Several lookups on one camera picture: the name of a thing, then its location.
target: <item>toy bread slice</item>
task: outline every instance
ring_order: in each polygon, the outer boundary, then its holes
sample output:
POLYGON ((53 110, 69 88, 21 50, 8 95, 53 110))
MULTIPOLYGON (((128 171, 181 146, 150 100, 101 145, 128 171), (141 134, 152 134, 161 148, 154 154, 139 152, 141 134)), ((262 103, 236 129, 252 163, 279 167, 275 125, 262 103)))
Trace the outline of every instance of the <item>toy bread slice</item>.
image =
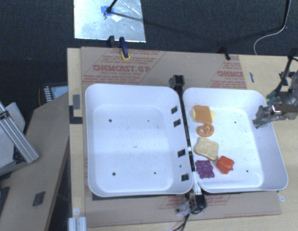
POLYGON ((193 116, 196 122, 212 123, 210 108, 207 106, 195 105, 193 109, 193 116))
POLYGON ((218 143, 200 137, 197 145, 194 147, 194 152, 198 155, 205 156, 211 161, 216 161, 218 159, 218 147, 218 143))

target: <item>wooden table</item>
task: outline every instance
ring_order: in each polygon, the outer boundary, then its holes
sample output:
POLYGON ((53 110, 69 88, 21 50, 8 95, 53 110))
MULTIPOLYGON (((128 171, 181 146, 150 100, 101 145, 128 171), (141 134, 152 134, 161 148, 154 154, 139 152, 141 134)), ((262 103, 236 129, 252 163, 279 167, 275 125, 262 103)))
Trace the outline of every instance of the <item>wooden table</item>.
MULTIPOLYGON (((256 90, 263 96, 270 93, 279 83, 279 73, 285 68, 287 58, 277 56, 248 56, 239 55, 248 89, 256 90)), ((81 93, 81 52, 80 49, 68 49, 69 76, 69 105, 72 105, 73 94, 81 93)), ((296 62, 292 63, 293 71, 298 69, 296 62)), ((74 110, 74 116, 82 116, 81 106, 74 110)), ((298 230, 298 118, 273 122, 273 127, 287 169, 289 184, 279 195, 285 201, 280 203, 282 214, 275 216, 260 216, 247 218, 226 218, 200 221, 188 221, 186 231, 198 230, 298 230)), ((72 207, 74 217, 85 216, 84 200, 84 165, 83 165, 83 134, 77 125, 70 126, 71 147, 71 178, 72 178, 72 207)), ((125 225, 113 227, 88 228, 89 231, 169 231, 177 227, 177 223, 155 223, 140 225, 125 225)))

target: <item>white tray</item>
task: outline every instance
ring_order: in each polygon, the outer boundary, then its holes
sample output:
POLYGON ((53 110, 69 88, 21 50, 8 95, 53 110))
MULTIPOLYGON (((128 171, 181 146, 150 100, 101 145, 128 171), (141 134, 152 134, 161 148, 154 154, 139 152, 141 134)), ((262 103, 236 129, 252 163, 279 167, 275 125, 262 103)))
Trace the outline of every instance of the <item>white tray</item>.
MULTIPOLYGON (((222 174, 213 166, 214 178, 200 179, 201 188, 209 193, 233 193, 281 190, 288 177, 271 124, 256 129, 252 124, 259 105, 266 106, 262 95, 253 90, 189 88, 183 95, 191 146, 198 142, 196 128, 200 123, 192 116, 197 104, 210 107, 216 116, 214 133, 208 139, 219 144, 219 157, 234 161, 233 170, 222 174)), ((207 160, 194 154, 194 161, 207 160)))
POLYGON ((191 189, 180 100, 174 90, 94 84, 85 100, 88 182, 94 194, 181 194, 191 189))

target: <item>dark floor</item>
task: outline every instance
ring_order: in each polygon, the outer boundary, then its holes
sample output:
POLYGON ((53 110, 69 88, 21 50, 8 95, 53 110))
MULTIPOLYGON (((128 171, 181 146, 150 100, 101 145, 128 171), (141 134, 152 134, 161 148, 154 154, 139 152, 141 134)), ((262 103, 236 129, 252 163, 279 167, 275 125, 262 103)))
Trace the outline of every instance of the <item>dark floor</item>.
MULTIPOLYGON (((254 42, 283 24, 286 0, 141 0, 146 43, 130 48, 254 54, 254 42)), ((25 118, 38 107, 44 83, 63 82, 66 49, 105 46, 74 39, 73 0, 0 0, 0 99, 17 102, 25 118)), ((261 55, 298 48, 298 0, 287 29, 257 44, 261 55)))

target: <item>white cable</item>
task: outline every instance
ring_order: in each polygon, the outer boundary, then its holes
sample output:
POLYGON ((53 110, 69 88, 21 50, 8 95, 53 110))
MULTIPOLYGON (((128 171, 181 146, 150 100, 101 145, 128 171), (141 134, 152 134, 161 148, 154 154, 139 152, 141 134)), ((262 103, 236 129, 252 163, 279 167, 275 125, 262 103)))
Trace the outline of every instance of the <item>white cable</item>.
POLYGON ((277 34, 281 33, 281 32, 285 29, 285 27, 286 27, 286 23, 287 23, 287 20, 288 20, 289 11, 290 11, 290 5, 291 5, 291 0, 289 0, 288 11, 287 11, 287 14, 286 14, 286 16, 285 16, 285 23, 284 23, 282 29, 280 29, 277 33, 268 34, 268 35, 265 35, 265 36, 263 36, 263 37, 261 37, 261 38, 259 38, 259 39, 256 40, 256 42, 254 43, 254 53, 255 53, 255 55, 257 55, 257 52, 256 52, 256 44, 257 44, 260 40, 262 40, 262 39, 264 39, 264 38, 267 38, 267 37, 270 37, 270 36, 277 35, 277 34))

